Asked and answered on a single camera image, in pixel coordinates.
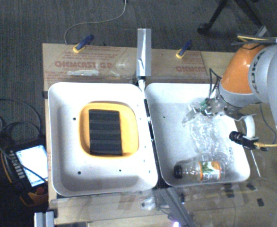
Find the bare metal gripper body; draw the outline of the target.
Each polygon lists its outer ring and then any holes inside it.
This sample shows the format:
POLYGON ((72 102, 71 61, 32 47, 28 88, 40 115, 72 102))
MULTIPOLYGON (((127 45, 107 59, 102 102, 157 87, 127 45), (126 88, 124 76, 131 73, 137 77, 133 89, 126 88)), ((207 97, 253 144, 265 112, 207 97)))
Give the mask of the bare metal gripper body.
POLYGON ((200 112, 207 117, 225 115, 226 102, 218 97, 206 98, 200 104, 200 112))

